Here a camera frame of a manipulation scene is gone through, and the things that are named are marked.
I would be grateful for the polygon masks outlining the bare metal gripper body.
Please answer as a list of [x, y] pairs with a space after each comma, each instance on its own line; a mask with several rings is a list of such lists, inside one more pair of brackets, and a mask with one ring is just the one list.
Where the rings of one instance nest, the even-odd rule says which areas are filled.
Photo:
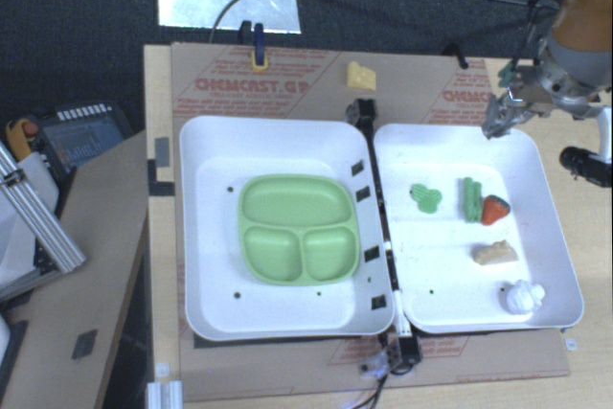
[[508, 86], [507, 103], [522, 115], [546, 117], [559, 109], [572, 117], [598, 117], [602, 113], [598, 105], [601, 91], [559, 68], [518, 66]]

